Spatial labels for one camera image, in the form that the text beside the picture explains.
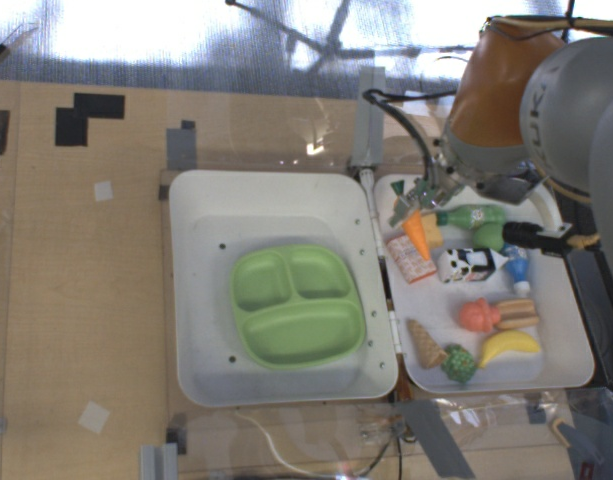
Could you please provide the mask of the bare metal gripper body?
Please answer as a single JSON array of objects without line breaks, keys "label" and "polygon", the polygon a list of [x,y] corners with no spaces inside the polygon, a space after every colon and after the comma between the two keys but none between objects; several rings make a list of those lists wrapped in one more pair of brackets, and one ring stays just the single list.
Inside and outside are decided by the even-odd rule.
[{"label": "bare metal gripper body", "polygon": [[446,205],[465,187],[473,186],[477,180],[477,170],[457,157],[423,156],[423,174],[417,178],[410,189],[410,202],[416,210],[420,198],[432,198],[437,207]]}]

